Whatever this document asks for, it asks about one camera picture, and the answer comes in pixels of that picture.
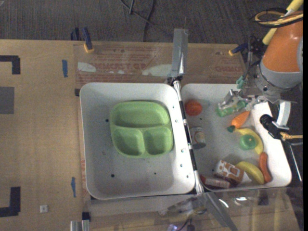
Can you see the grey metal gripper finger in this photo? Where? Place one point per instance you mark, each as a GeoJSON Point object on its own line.
{"type": "Point", "coordinates": [228, 100]}
{"type": "Point", "coordinates": [251, 103]}

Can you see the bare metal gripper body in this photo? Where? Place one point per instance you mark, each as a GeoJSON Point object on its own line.
{"type": "Point", "coordinates": [261, 91]}

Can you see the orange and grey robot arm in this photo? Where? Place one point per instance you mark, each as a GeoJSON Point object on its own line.
{"type": "Point", "coordinates": [282, 49]}

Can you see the green plastic bottle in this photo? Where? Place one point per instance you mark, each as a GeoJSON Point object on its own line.
{"type": "Point", "coordinates": [228, 111]}

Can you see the orange carrot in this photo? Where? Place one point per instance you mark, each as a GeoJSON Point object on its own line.
{"type": "Point", "coordinates": [240, 119]}

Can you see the orange round fruit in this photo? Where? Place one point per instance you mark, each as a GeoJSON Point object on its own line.
{"type": "Point", "coordinates": [193, 107]}

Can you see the yellow banana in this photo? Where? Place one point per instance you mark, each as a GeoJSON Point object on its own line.
{"type": "Point", "coordinates": [251, 172]}
{"type": "Point", "coordinates": [259, 142]}

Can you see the thin black and white rod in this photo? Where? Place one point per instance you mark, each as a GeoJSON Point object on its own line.
{"type": "Point", "coordinates": [184, 117]}

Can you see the small white can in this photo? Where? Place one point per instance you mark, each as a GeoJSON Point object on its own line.
{"type": "Point", "coordinates": [198, 137]}

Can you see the white plastic tray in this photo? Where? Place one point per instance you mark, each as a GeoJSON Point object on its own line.
{"type": "Point", "coordinates": [101, 133]}
{"type": "Point", "coordinates": [219, 153]}

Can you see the orange sausage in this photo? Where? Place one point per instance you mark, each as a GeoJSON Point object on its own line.
{"type": "Point", "coordinates": [264, 167]}

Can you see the brown and white carton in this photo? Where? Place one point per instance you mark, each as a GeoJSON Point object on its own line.
{"type": "Point", "coordinates": [228, 171]}

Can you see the red and white packet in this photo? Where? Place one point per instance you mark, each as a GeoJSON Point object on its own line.
{"type": "Point", "coordinates": [215, 182]}

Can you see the green divided plate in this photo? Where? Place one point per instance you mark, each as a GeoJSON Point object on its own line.
{"type": "Point", "coordinates": [142, 129]}

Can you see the black cylinder on white bracket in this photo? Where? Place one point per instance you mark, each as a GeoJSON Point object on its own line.
{"type": "Point", "coordinates": [272, 126]}

